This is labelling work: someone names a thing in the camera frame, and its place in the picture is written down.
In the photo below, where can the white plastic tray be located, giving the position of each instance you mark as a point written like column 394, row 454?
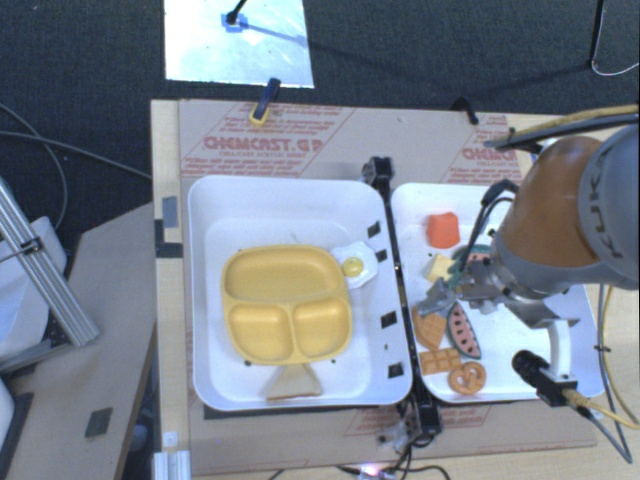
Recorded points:
column 280, row 208
column 510, row 368

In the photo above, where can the yellow cheese wedge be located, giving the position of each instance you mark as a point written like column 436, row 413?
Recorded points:
column 439, row 267

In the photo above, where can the yellow divided plate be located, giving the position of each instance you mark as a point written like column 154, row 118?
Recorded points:
column 280, row 298

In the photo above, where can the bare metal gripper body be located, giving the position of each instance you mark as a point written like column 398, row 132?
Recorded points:
column 484, row 285

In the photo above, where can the orange pretzel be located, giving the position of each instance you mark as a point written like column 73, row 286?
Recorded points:
column 467, row 378

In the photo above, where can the orange toy block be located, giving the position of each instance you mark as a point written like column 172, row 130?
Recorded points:
column 443, row 230

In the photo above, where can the orange round waffle piece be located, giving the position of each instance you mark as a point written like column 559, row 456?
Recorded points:
column 429, row 329

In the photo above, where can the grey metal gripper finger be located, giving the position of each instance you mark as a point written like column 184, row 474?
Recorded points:
column 429, row 307
column 444, row 290

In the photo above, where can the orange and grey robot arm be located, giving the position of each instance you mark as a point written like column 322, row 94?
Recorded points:
column 560, row 218

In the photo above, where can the black cylinder on white bracket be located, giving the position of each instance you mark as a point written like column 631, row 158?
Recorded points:
column 555, row 363

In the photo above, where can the brown cardboard board, red print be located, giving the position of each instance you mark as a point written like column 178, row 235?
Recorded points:
column 425, row 138

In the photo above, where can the white and yellow fried egg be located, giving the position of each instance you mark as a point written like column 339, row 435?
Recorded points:
column 356, row 265

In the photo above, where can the thin black rod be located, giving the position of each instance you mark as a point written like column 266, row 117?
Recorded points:
column 397, row 273

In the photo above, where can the orange square waffle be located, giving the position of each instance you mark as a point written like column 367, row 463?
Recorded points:
column 440, row 361

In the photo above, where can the triangular bread slice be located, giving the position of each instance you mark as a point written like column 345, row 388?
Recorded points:
column 294, row 385

